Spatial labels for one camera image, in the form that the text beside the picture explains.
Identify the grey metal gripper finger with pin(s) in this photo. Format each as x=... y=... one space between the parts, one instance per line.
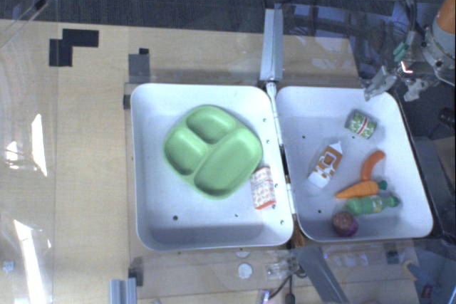
x=379 y=82
x=415 y=89

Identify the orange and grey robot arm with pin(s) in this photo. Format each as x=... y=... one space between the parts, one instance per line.
x=448 y=19

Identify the orange sausage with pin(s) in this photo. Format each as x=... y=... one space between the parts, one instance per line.
x=370 y=163

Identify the purple and brown round toy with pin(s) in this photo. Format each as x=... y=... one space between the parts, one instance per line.
x=345 y=223

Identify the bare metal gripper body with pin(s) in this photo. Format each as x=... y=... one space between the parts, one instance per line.
x=440 y=64

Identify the green and white can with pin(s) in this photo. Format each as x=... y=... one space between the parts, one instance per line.
x=360 y=124

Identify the orange and white packet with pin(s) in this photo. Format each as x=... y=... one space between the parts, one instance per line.
x=263 y=188

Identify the white and orange carton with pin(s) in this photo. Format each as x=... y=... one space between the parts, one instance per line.
x=326 y=163

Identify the orange carrot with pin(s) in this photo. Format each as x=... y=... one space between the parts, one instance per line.
x=360 y=189

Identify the white plastic tray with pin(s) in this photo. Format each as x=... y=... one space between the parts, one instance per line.
x=313 y=110
x=199 y=220

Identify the green divided plate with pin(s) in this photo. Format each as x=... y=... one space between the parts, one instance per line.
x=228 y=163

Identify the green bottle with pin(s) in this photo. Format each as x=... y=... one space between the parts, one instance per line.
x=367 y=205

